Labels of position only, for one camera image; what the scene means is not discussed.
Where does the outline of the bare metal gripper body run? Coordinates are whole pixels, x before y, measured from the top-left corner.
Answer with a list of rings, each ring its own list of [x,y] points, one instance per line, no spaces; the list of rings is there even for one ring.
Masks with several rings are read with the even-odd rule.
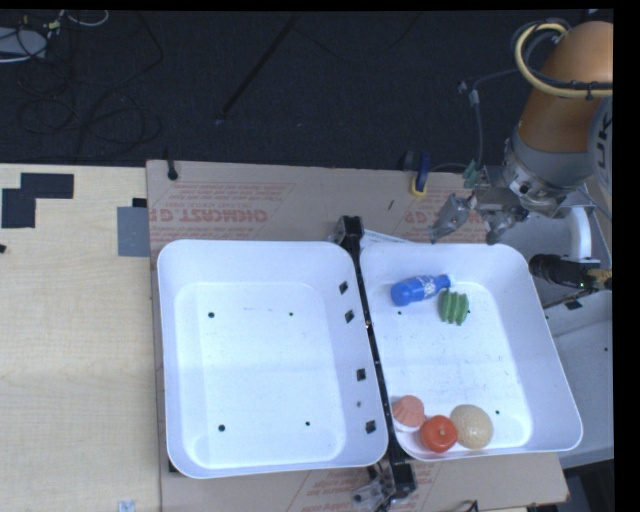
[[[485,166],[474,187],[475,209],[483,214],[524,220],[530,213],[553,218],[568,189],[516,166]]]

